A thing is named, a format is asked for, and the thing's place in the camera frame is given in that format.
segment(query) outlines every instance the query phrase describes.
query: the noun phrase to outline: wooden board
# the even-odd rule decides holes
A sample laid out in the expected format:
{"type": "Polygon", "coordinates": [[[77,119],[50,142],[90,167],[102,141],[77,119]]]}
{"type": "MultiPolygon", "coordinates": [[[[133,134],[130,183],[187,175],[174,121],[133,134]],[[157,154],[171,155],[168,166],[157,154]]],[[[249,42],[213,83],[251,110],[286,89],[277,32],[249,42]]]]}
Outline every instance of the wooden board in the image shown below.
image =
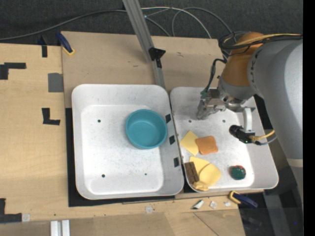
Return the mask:
{"type": "MultiPolygon", "coordinates": [[[[155,84],[135,35],[63,31],[73,56],[63,52],[65,106],[71,107],[71,93],[80,84],[155,84]]],[[[206,87],[213,60],[222,58],[216,39],[153,36],[156,48],[166,50],[161,58],[166,90],[175,87],[206,87]]],[[[217,63],[212,86],[223,64],[217,63]]]]}
{"type": "MultiPolygon", "coordinates": [[[[239,211],[152,213],[70,220],[76,236],[245,236],[239,211]]],[[[0,224],[2,236],[49,236],[50,222],[0,224]]]]}
{"type": "MultiPolygon", "coordinates": [[[[63,93],[48,92],[48,74],[62,73],[60,47],[0,44],[0,63],[25,62],[25,70],[10,69],[0,80],[0,197],[6,198],[5,213],[27,213],[31,221],[60,220],[120,214],[192,212],[201,198],[154,203],[68,207],[66,137],[63,93]],[[42,108],[60,125],[43,124],[42,108]]],[[[224,207],[227,196],[213,197],[224,207]]],[[[212,210],[209,204],[203,211],[212,210]]]]}

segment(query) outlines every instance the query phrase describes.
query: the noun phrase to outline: black bracket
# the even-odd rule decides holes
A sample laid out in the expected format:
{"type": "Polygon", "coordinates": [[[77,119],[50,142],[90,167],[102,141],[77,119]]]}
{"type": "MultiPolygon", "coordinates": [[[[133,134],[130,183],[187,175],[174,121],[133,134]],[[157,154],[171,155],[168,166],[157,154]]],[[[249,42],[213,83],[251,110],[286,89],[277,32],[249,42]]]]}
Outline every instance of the black bracket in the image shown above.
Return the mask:
{"type": "Polygon", "coordinates": [[[154,47],[151,47],[149,49],[151,60],[156,60],[158,68],[162,68],[162,63],[161,63],[160,58],[164,55],[165,52],[166,52],[165,50],[157,49],[154,47]]]}
{"type": "Polygon", "coordinates": [[[47,51],[47,41],[44,36],[40,36],[39,40],[37,41],[38,45],[41,45],[41,55],[43,58],[48,57],[48,51],[47,51]]]}
{"type": "Polygon", "coordinates": [[[7,63],[0,65],[0,80],[7,80],[9,69],[26,69],[26,63],[7,63]]]}
{"type": "Polygon", "coordinates": [[[4,214],[5,199],[0,199],[0,224],[9,222],[21,222],[22,214],[4,214]]]}

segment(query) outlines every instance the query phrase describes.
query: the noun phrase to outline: white corner bracket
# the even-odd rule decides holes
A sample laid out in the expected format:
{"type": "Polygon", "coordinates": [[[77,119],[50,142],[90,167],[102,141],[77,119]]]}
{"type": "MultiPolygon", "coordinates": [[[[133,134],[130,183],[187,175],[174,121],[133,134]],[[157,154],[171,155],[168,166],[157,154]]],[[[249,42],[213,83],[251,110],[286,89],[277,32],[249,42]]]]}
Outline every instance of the white corner bracket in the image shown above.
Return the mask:
{"type": "Polygon", "coordinates": [[[252,109],[251,108],[244,108],[243,118],[244,118],[245,132],[252,131],[252,109]]]}
{"type": "Polygon", "coordinates": [[[51,221],[50,236],[70,236],[69,220],[51,221]]]}

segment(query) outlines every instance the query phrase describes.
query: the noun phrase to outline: gray cable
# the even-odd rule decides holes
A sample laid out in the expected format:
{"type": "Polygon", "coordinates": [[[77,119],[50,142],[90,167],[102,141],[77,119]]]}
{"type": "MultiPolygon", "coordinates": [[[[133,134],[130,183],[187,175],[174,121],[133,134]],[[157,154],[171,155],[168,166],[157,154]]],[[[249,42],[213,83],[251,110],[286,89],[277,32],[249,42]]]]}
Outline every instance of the gray cable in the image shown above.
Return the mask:
{"type": "Polygon", "coordinates": [[[162,11],[160,11],[160,12],[167,11],[167,10],[171,9],[171,10],[177,10],[177,11],[180,11],[180,12],[184,12],[184,13],[190,15],[191,17],[193,17],[193,18],[202,26],[202,28],[203,28],[203,29],[205,30],[205,32],[207,33],[208,37],[209,37],[209,38],[212,38],[211,35],[210,35],[210,33],[208,32],[207,28],[203,25],[203,23],[202,23],[196,16],[192,15],[192,14],[189,13],[188,11],[185,11],[185,10],[183,10],[183,9],[173,8],[173,7],[149,7],[149,8],[141,8],[141,9],[142,9],[142,10],[164,9],[164,10],[162,10],[162,11]]]}
{"type": "Polygon", "coordinates": [[[88,17],[88,16],[97,15],[97,14],[110,13],[110,12],[126,12],[126,11],[125,10],[101,10],[101,11],[91,12],[91,13],[84,14],[84,15],[81,15],[81,16],[78,16],[78,17],[75,17],[75,18],[71,18],[71,19],[69,19],[67,21],[61,22],[60,24],[57,24],[57,25],[54,25],[54,26],[51,26],[51,27],[48,27],[46,29],[42,29],[42,30],[39,30],[39,31],[35,31],[35,32],[31,32],[31,33],[28,33],[28,34],[19,35],[19,36],[15,36],[15,37],[0,38],[0,41],[13,40],[13,39],[19,39],[19,38],[33,36],[33,35],[40,34],[40,33],[43,33],[43,32],[49,31],[49,30],[53,30],[53,29],[55,29],[55,28],[57,28],[59,26],[63,26],[65,24],[68,24],[68,23],[70,23],[72,21],[75,21],[75,20],[78,20],[78,19],[81,19],[81,18],[85,18],[85,17],[88,17]]]}
{"type": "MultiPolygon", "coordinates": [[[[218,15],[216,15],[215,13],[209,11],[209,10],[206,10],[206,9],[203,9],[203,8],[198,8],[198,7],[188,7],[188,8],[184,8],[183,9],[184,11],[187,11],[187,10],[201,10],[201,11],[204,11],[204,12],[207,12],[208,14],[214,16],[215,18],[217,18],[224,26],[225,28],[229,31],[229,33],[233,33],[232,30],[230,29],[230,27],[223,21],[222,18],[220,18],[218,15]]],[[[174,17],[173,17],[173,20],[172,20],[172,34],[173,36],[174,35],[174,22],[175,22],[175,18],[178,16],[179,13],[181,13],[182,11],[179,11],[177,12],[174,17]]]]}
{"type": "Polygon", "coordinates": [[[155,24],[157,27],[159,27],[167,36],[171,37],[171,34],[169,34],[161,25],[159,25],[157,22],[155,22],[154,20],[152,20],[151,18],[148,18],[147,16],[144,16],[144,18],[146,20],[148,20],[149,22],[155,24]]]}
{"type": "Polygon", "coordinates": [[[260,143],[260,145],[266,145],[269,143],[272,143],[277,137],[275,136],[273,139],[270,139],[269,141],[265,142],[265,143],[260,143]]]}

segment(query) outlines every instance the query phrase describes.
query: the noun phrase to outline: black tape marking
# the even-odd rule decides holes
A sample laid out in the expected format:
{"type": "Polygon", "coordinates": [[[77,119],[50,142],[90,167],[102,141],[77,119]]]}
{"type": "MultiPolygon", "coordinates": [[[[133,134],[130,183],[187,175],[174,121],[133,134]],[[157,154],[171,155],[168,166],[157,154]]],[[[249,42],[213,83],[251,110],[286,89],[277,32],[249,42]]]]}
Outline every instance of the black tape marking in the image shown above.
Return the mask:
{"type": "Polygon", "coordinates": [[[7,80],[9,74],[9,68],[4,65],[0,65],[0,80],[7,80]]]}
{"type": "Polygon", "coordinates": [[[60,120],[50,120],[50,108],[42,108],[43,112],[43,124],[49,124],[49,125],[59,125],[60,120]]]}
{"type": "Polygon", "coordinates": [[[169,144],[173,144],[175,142],[175,137],[174,136],[171,136],[170,138],[169,138],[169,144]]]}
{"type": "Polygon", "coordinates": [[[48,57],[48,51],[47,51],[47,46],[46,45],[42,45],[41,46],[41,56],[43,58],[47,58],[48,57]]]}
{"type": "Polygon", "coordinates": [[[179,158],[178,157],[175,157],[174,158],[174,168],[178,167],[179,166],[179,158]]]}
{"type": "Polygon", "coordinates": [[[5,62],[0,65],[0,80],[7,80],[9,69],[26,69],[26,63],[9,63],[5,62]]]}
{"type": "Polygon", "coordinates": [[[0,224],[22,221],[21,213],[5,214],[4,207],[5,207],[5,199],[0,199],[0,224]]]}
{"type": "Polygon", "coordinates": [[[171,120],[171,114],[166,115],[165,120],[166,120],[166,123],[169,123],[169,121],[171,120]]]}

